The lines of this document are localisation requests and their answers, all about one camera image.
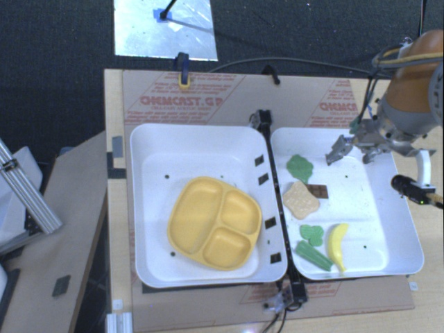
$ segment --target green cucumber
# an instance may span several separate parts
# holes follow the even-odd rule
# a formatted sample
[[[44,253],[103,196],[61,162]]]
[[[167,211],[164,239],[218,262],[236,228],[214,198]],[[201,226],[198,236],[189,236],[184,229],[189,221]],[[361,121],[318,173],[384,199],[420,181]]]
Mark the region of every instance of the green cucumber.
[[[332,270],[333,262],[317,249],[310,246],[306,241],[300,241],[298,243],[296,246],[296,254],[325,271]]]

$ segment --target yellow plate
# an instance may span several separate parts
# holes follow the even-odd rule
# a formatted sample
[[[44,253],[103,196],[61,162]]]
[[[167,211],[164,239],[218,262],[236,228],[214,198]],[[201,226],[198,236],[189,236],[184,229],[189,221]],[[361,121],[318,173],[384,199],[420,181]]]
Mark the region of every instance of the yellow plate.
[[[168,222],[168,239],[183,255],[219,270],[245,264],[255,247],[262,212],[248,194],[217,179],[185,185]]]

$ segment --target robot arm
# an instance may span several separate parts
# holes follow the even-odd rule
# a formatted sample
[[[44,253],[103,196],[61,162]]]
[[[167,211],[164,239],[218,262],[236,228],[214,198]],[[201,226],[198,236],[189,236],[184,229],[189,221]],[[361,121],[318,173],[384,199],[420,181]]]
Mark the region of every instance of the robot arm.
[[[327,163],[340,160],[356,146],[363,162],[372,162],[376,155],[395,151],[405,157],[416,157],[418,180],[397,176],[394,189],[420,204],[442,208],[442,197],[430,186],[430,159],[434,150],[412,146],[436,126],[443,126],[443,40],[444,32],[430,31],[416,41],[384,49],[373,59],[377,72],[395,71],[380,101],[377,114],[363,119],[377,82],[370,77],[362,111],[350,125],[351,137],[340,136],[326,155]],[[387,59],[398,54],[396,59]]]

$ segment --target toy bread slice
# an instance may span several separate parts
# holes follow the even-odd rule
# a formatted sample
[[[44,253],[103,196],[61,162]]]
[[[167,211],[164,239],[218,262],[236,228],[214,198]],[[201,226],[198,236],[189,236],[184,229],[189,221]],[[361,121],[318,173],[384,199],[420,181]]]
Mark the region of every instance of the toy bread slice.
[[[319,208],[319,200],[314,197],[302,181],[292,184],[283,195],[284,205],[297,219],[304,219]]]

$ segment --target yellow banana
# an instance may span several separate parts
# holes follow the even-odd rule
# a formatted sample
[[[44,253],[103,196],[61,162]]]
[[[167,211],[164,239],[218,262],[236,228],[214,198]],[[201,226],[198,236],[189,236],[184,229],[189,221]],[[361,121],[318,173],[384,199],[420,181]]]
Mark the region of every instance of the yellow banana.
[[[348,223],[341,223],[334,226],[330,236],[328,237],[328,256],[339,267],[339,270],[343,273],[345,271],[344,264],[342,262],[342,248],[341,242],[348,229]]]

